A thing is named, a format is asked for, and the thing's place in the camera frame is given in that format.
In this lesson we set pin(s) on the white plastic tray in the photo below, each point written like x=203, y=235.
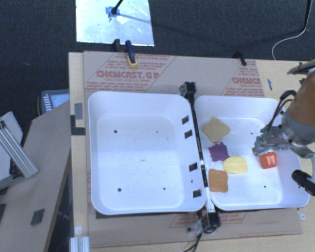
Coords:
x=252, y=190
x=136, y=153

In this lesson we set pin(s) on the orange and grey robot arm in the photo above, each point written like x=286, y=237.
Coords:
x=308, y=98

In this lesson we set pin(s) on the orange toy bread slice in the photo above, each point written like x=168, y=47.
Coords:
x=218, y=180

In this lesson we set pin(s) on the thin black and white rod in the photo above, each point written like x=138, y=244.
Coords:
x=199, y=146

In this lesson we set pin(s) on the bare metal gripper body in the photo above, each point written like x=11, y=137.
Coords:
x=277, y=138

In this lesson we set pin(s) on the yellow oval toy food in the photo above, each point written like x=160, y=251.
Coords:
x=235, y=165

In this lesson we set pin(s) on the black cylinder on white bracket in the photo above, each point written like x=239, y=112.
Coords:
x=305, y=180

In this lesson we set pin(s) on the purple square toy biscuit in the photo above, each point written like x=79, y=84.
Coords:
x=218, y=152

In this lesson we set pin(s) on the orange toy bell pepper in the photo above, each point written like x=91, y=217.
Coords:
x=268, y=161

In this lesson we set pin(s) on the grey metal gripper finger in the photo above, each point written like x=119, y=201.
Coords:
x=269, y=149
x=257, y=147

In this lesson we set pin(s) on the tan toy bread slice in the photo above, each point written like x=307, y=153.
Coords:
x=215, y=129

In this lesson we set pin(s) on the brown cardboard board red print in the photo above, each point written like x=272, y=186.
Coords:
x=212, y=73

